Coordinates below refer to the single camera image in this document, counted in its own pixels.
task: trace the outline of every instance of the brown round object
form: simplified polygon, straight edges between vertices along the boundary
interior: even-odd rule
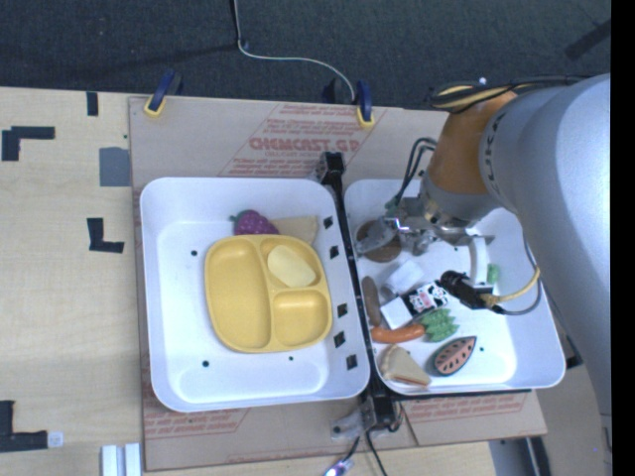
[[[357,230],[357,241],[363,240],[368,234],[368,229],[372,226],[377,219],[369,220],[368,222],[364,222],[360,228]],[[399,241],[399,235],[396,234],[395,237],[390,240],[386,245],[380,247],[379,249],[371,250],[370,252],[366,252],[364,257],[374,261],[375,263],[388,263],[393,259],[396,259],[399,254],[401,254],[401,242]]]

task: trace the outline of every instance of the black connector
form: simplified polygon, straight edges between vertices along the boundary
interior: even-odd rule
[[[475,308],[489,308],[495,310],[494,307],[488,306],[481,295],[491,294],[493,288],[475,288],[466,282],[467,275],[459,272],[447,271],[441,275],[440,284],[449,294],[456,297],[465,306]]]

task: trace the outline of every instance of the blue clamp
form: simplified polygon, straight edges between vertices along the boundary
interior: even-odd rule
[[[143,108],[144,112],[153,118],[158,117],[166,106],[166,95],[179,95],[182,90],[183,81],[181,75],[171,68],[168,69],[163,74],[161,81],[159,81],[159,86],[157,86],[154,95],[146,102]]]
[[[362,127],[375,125],[373,106],[370,100],[370,87],[366,81],[357,81],[357,121]]]

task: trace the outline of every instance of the cardboard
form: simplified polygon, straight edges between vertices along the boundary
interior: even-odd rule
[[[158,402],[148,370],[139,196],[161,177],[310,178],[325,151],[343,153],[344,187],[401,178],[412,143],[437,137],[445,114],[374,108],[375,125],[363,128],[351,106],[173,97],[151,118],[145,102],[129,99],[146,470],[345,453],[350,440],[333,440],[330,425],[351,413],[357,399],[189,415]],[[546,431],[533,392],[405,402],[404,413],[404,425],[378,436],[377,448]]]

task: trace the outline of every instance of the green object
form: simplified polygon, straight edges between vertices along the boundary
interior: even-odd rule
[[[458,325],[454,324],[454,317],[449,315],[448,308],[436,308],[425,313],[419,322],[426,327],[428,340],[431,342],[441,342],[451,337],[458,330]]]
[[[498,277],[500,275],[500,268],[498,265],[494,265],[490,263],[487,265],[487,284],[491,284],[492,286],[498,282]]]

